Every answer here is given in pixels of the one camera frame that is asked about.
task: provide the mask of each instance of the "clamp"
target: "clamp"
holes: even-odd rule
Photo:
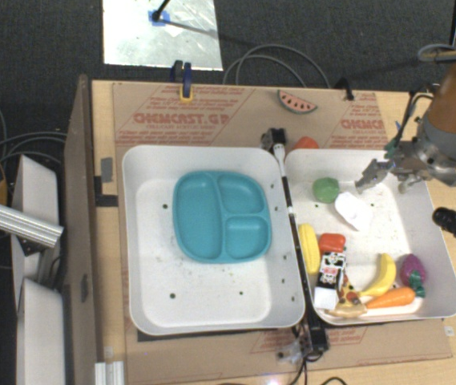
[[[192,65],[176,60],[171,67],[171,75],[169,77],[171,83],[183,81],[180,86],[180,101],[190,103],[193,99],[192,95]]]

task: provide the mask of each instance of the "orange object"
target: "orange object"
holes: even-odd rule
[[[369,310],[374,308],[386,308],[388,306],[404,306],[413,302],[416,294],[408,286],[390,290],[386,294],[377,297],[365,305]]]
[[[298,148],[320,148],[318,143],[311,137],[301,137],[293,146],[292,150],[297,150]]]
[[[345,237],[341,234],[323,233],[318,242],[321,253],[343,253]]]

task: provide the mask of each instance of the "purple eggplant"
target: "purple eggplant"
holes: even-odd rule
[[[402,263],[400,278],[405,286],[410,286],[417,297],[424,298],[426,291],[423,284],[426,281],[427,273],[423,264],[414,254],[409,254]]]

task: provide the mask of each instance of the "brown cardboard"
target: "brown cardboard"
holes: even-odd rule
[[[236,87],[236,90],[231,90],[233,87],[214,87],[215,89],[205,92],[196,89],[196,99],[201,99],[201,96],[208,99],[205,93],[233,98],[226,99],[227,103],[223,102],[222,106],[221,102],[216,101],[211,103],[211,106],[205,106],[203,110],[192,110],[198,114],[195,120],[189,120],[189,124],[178,124],[172,123],[172,120],[170,123],[164,120],[170,114],[180,116],[191,112],[188,110],[189,105],[176,101],[177,87],[174,84],[161,83],[112,83],[111,93],[108,93],[107,97],[114,109],[114,123],[109,130],[116,138],[116,154],[96,155],[95,159],[113,157],[117,161],[117,178],[120,179],[119,162],[125,151],[135,144],[255,147],[259,144],[260,135],[270,127],[285,127],[290,144],[305,135],[315,138],[323,147],[332,148],[381,148],[387,141],[373,93],[357,93],[357,100],[352,103],[345,101],[341,91],[290,90],[302,99],[318,105],[318,110],[314,113],[296,116],[279,105],[276,89]],[[172,140],[166,142],[167,136]],[[124,219],[121,184],[122,181],[117,183],[122,230]],[[292,364],[279,363],[276,357],[279,349],[294,340],[291,330],[138,342],[127,302],[124,233],[120,233],[119,239],[128,383],[184,383],[297,370]],[[438,320],[331,329],[329,337],[332,340],[331,349],[311,366],[312,369],[442,359],[451,356],[442,322]],[[393,341],[393,346],[389,346],[389,341]]]
[[[285,128],[290,149],[302,136],[321,148],[379,149],[388,139],[374,93],[345,100],[343,91],[286,89],[314,103],[315,111],[293,114],[271,87],[194,86],[180,102],[179,84],[114,83],[115,142],[258,147],[269,128]]]

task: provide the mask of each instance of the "blue tray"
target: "blue tray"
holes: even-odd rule
[[[270,246],[267,200],[248,176],[190,172],[174,188],[172,210],[178,245],[197,261],[251,261]]]

